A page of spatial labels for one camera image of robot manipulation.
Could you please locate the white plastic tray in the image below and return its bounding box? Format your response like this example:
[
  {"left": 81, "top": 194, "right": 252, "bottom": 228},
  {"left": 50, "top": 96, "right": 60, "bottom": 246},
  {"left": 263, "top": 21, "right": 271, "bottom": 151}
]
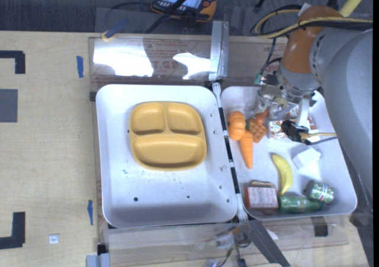
[
  {"left": 95, "top": 83, "right": 239, "bottom": 229},
  {"left": 220, "top": 85, "right": 358, "bottom": 221}
]

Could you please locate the green can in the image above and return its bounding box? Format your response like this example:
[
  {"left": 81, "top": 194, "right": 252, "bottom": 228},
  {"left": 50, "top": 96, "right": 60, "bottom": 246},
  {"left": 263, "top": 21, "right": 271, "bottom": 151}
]
[{"left": 304, "top": 180, "right": 336, "bottom": 204}]

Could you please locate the white and orange packet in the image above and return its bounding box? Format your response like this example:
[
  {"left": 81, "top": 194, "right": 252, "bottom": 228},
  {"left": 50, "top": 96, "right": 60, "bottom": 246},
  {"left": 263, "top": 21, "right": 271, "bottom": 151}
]
[{"left": 267, "top": 108, "right": 315, "bottom": 140}]

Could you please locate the small orange toy food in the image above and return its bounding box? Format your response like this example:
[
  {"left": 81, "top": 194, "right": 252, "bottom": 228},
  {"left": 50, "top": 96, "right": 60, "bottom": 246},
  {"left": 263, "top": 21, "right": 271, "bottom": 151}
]
[{"left": 255, "top": 110, "right": 269, "bottom": 126}]

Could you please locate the white block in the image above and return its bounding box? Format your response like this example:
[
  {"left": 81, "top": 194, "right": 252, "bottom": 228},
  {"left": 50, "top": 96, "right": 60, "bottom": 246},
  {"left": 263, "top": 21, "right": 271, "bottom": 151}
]
[{"left": 291, "top": 145, "right": 322, "bottom": 170}]

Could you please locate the orange pumpkin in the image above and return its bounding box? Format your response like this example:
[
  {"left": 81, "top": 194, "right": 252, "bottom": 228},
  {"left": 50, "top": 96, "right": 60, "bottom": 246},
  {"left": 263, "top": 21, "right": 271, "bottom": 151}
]
[{"left": 227, "top": 110, "right": 248, "bottom": 141}]

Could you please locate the thin black and white rod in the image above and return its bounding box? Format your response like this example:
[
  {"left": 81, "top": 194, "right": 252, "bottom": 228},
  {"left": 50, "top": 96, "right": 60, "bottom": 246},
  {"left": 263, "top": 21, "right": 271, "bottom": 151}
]
[{"left": 211, "top": 81, "right": 249, "bottom": 223}]

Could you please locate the yellow banana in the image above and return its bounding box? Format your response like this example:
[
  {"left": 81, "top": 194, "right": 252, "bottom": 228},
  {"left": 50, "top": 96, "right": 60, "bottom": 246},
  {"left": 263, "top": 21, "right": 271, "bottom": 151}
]
[{"left": 271, "top": 153, "right": 294, "bottom": 196}]

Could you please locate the brown bread slice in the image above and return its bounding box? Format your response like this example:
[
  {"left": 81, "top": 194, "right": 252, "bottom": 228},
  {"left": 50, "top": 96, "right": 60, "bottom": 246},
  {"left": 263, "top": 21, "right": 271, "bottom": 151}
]
[{"left": 248, "top": 180, "right": 277, "bottom": 189}]

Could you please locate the orange divided plate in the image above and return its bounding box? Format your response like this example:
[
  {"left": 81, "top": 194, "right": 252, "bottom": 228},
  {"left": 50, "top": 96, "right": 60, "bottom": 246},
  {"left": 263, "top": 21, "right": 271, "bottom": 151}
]
[{"left": 128, "top": 101, "right": 208, "bottom": 172}]

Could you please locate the brown waffle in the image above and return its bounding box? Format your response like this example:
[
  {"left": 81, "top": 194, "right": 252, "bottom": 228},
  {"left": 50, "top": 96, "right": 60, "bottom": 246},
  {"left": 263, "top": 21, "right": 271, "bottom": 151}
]
[{"left": 248, "top": 117, "right": 269, "bottom": 144}]

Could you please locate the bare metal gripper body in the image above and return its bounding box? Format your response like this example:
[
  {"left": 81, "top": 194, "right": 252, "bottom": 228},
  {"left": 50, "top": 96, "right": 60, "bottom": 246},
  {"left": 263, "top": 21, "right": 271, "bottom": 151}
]
[{"left": 256, "top": 73, "right": 316, "bottom": 121}]

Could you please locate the orange carrot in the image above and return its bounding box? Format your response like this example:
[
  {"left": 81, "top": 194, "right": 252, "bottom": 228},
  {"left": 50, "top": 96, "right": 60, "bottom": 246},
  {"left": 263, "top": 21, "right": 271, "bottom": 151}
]
[{"left": 239, "top": 130, "right": 255, "bottom": 170}]

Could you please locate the green bottle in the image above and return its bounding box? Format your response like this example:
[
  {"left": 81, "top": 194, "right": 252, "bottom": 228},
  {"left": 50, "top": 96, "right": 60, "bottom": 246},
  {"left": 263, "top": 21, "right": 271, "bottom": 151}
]
[{"left": 278, "top": 195, "right": 325, "bottom": 214}]

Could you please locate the orange and white carton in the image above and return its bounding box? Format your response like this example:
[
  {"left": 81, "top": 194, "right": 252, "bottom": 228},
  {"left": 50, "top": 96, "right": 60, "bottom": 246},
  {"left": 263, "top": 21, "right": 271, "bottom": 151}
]
[{"left": 243, "top": 186, "right": 280, "bottom": 210}]

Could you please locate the black cylinder on white bracket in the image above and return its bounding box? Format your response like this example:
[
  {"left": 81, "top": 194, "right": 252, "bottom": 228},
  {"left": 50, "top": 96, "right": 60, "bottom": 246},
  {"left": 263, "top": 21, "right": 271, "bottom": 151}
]
[{"left": 280, "top": 98, "right": 311, "bottom": 143}]

